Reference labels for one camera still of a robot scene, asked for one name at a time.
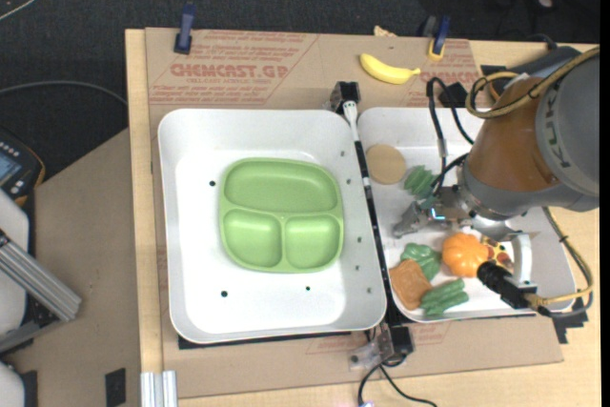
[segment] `yellow banana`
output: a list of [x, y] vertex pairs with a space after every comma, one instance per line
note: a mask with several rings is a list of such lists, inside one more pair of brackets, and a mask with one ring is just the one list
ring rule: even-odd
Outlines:
[[386, 65], [371, 54], [365, 52], [360, 55], [360, 65], [362, 65], [362, 68], [373, 76], [373, 78], [395, 85], [403, 84], [413, 75], [419, 75], [421, 73], [419, 68], [409, 70], [408, 68]]

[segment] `orange pumpkin toy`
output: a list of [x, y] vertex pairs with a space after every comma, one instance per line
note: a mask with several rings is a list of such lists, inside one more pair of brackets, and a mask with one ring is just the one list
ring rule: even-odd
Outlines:
[[455, 276], [475, 278], [478, 267], [488, 258], [487, 246], [472, 234], [456, 233], [442, 243], [442, 260]]

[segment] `wooden table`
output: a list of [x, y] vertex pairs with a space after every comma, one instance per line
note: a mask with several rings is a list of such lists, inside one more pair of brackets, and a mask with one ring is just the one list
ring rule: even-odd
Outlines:
[[[472, 41], [477, 64], [514, 66], [545, 50], [541, 43]], [[584, 51], [591, 46], [579, 45]], [[146, 38], [143, 30], [126, 31], [130, 137], [132, 152], [133, 219], [137, 268], [140, 361], [142, 372], [164, 370], [151, 175]], [[577, 214], [555, 210], [559, 224], [587, 260], [600, 296], [599, 210]], [[580, 282], [580, 275], [575, 272]], [[414, 397], [429, 398], [438, 406], [595, 406], [600, 402], [600, 308], [594, 301], [584, 328], [569, 331], [562, 346], [564, 361], [510, 370], [476, 371], [399, 379], [398, 386]], [[223, 397], [180, 400], [185, 407], [203, 406], [355, 406], [357, 384], [277, 390]], [[387, 381], [367, 384], [365, 398], [378, 406], [409, 405]]]

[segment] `blue clamp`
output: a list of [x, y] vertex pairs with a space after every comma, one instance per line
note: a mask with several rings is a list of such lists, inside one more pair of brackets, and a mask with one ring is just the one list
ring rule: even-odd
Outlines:
[[443, 15], [438, 23], [438, 29], [435, 36], [430, 41], [430, 47], [428, 48], [428, 57], [434, 61], [442, 59], [445, 53], [445, 40], [447, 34], [449, 34], [449, 16]]
[[193, 41], [191, 29], [193, 28], [194, 12], [195, 8], [192, 2], [186, 3], [182, 8], [180, 32], [175, 37], [174, 52], [179, 52], [180, 54], [189, 54], [191, 52], [191, 42]]

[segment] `green plate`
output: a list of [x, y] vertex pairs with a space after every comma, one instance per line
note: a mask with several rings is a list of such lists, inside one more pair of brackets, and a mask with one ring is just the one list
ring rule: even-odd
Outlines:
[[229, 256], [252, 270], [317, 272], [343, 247], [343, 206], [333, 176], [303, 161], [247, 158], [220, 189], [220, 234]]

